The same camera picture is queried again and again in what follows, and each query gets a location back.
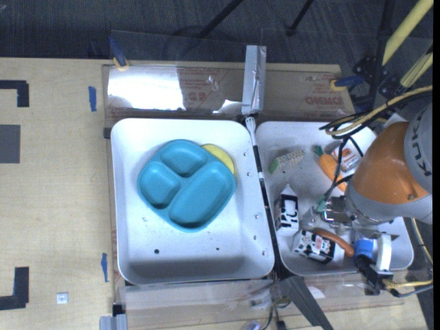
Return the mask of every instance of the wooden table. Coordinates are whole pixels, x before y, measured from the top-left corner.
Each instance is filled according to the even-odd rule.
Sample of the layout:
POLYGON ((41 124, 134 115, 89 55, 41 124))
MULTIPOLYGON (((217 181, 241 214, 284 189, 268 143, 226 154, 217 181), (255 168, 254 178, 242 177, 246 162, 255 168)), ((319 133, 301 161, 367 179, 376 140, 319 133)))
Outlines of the wooden table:
MULTIPOLYGON (((29 303, 0 311, 0 329, 98 329, 100 317, 111 313, 105 64, 109 61, 0 58, 0 80, 30 84, 29 107, 17 107, 16 91, 0 90, 0 124, 21 126, 20 164, 0 164, 0 295, 12 294, 16 267, 30 269, 29 303), (91 111, 89 86, 97 91, 97 111, 91 111), (57 304, 61 292, 68 293, 67 304, 57 304)), ((326 315, 335 329, 426 329, 416 297, 401 305, 326 315)), ((310 326, 303 316, 285 320, 291 329, 310 326)))

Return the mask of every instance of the blue plate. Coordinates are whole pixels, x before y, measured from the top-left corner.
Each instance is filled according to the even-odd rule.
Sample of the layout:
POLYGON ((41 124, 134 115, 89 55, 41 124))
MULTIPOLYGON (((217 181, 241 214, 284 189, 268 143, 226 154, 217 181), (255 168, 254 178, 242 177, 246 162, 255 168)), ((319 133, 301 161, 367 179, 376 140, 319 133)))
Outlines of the blue plate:
POLYGON ((235 178, 199 145, 173 140, 141 170, 137 191, 163 220, 182 231, 196 232, 225 208, 234 194, 235 178))

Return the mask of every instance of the black corner marker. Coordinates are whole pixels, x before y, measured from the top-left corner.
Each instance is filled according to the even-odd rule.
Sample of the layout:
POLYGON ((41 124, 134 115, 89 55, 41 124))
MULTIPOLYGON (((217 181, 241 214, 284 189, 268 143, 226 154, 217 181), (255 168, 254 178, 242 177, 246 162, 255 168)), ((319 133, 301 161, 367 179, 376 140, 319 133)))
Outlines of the black corner marker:
POLYGON ((0 311, 26 308, 29 303, 29 267, 16 267, 14 291, 11 296, 0 296, 0 311))
POLYGON ((29 84, 25 80, 0 80, 0 89, 16 89, 17 107, 29 107, 29 84))

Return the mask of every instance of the yellow tube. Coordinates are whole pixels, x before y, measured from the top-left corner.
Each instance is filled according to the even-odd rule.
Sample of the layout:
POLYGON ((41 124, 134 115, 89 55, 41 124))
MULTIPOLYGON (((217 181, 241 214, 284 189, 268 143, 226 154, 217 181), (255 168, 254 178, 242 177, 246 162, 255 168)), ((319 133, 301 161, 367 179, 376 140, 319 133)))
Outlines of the yellow tube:
POLYGON ((426 70, 432 66, 433 53, 423 55, 413 67, 400 79, 400 84, 405 88, 411 87, 426 70))
POLYGON ((418 0, 415 6, 412 8, 408 16, 400 23, 400 26, 395 30, 393 35, 386 43, 384 60, 382 66, 390 60, 400 45, 404 42, 405 38, 410 35, 415 26, 425 16, 425 14, 434 5, 434 0, 418 0))

